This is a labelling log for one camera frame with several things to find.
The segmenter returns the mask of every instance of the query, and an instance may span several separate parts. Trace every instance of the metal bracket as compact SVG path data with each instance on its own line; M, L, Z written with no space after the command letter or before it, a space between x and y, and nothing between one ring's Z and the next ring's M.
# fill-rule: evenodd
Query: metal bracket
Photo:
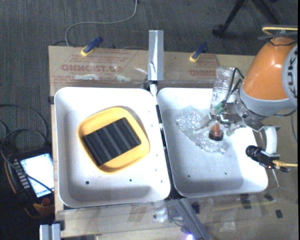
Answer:
M204 225L202 225L194 209L186 198L172 200L172 204L182 217L185 226L190 230L194 239L211 239Z
M39 235L40 240L61 240L60 223L40 225Z
M149 31L148 81L164 79L164 32Z

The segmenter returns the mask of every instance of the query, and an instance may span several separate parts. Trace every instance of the plastic water bottle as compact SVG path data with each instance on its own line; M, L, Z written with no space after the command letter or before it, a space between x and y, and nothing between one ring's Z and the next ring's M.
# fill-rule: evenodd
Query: plastic water bottle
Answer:
M235 67L218 66L215 70L215 80L212 90L212 98L210 103L210 114L218 115L222 111L221 102L227 97L239 80L240 75L235 72ZM236 99L236 93L229 94L227 103L233 103Z

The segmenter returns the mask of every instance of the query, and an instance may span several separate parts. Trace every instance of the white tray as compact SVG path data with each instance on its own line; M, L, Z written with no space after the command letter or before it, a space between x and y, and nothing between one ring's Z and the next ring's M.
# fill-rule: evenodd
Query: white tray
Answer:
M208 153L182 133L175 116L192 106L204 115L209 111L212 89L163 88L158 93L171 173L177 191L188 198L263 191L268 185L266 170L246 155L256 145L250 128L241 128L224 139L231 145L224 153Z
M58 185L62 202L71 208L156 202L171 190L153 96L137 88L65 87L54 98ZM114 174L100 172L77 138L77 127L89 116L123 107L145 131L150 151L137 163Z

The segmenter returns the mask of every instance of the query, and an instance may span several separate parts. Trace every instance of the clear plastic wrap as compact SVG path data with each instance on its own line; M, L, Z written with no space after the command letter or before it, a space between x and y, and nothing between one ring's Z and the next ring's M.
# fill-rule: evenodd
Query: clear plastic wrap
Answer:
M211 122L208 126L200 128L201 121L204 117L205 114L203 112L192 106L188 106L179 111L175 116L175 121L179 130L202 150L209 153L219 152L224 154L229 146L228 143L224 139L216 141L209 138L211 127L214 126L216 122Z

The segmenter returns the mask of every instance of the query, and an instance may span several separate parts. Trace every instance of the black connector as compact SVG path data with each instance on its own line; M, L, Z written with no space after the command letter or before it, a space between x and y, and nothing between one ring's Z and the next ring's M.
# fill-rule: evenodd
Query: black connector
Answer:
M248 157L252 160L258 162L261 166L272 169L275 164L273 163L274 160L279 160L280 155L278 154L268 154L263 151L260 147L250 145L246 148L245 153Z
M283 166L280 167L280 171L283 172L283 173L288 173L289 172L289 170L286 167L283 167Z

